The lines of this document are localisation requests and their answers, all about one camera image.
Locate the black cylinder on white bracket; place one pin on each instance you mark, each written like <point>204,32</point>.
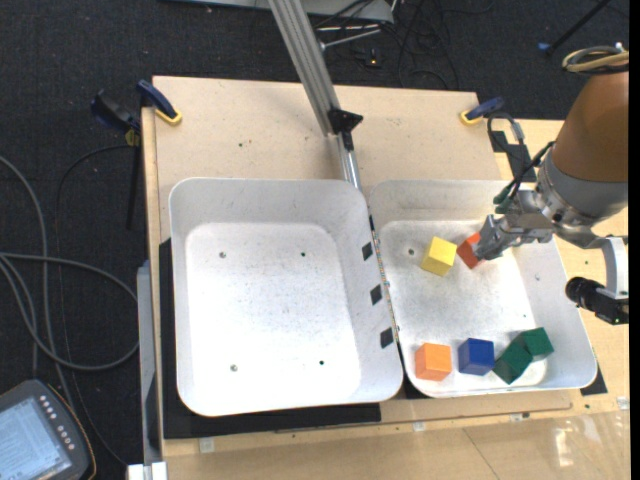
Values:
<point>597,295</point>

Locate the yellow cube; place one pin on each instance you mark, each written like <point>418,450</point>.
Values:
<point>439,257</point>

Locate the red cube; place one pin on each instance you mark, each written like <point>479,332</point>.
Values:
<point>467,252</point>

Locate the pale wood board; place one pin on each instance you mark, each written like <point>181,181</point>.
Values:
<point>250,133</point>

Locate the orange cube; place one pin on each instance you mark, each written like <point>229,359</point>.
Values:
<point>433,362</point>

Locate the blue cube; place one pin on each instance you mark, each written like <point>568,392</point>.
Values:
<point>476,357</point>

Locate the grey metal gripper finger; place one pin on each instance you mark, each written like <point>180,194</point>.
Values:
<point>505,244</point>
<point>485,238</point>

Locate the green cube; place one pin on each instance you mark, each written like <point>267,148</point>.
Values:
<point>511,365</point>
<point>537,342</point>

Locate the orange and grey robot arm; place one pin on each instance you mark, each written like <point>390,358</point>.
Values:
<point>595,133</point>

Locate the white plastic tray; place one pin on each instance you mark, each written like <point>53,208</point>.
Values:
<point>465,308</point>
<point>270,298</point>

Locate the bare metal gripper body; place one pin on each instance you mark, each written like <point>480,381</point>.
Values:
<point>542,218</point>

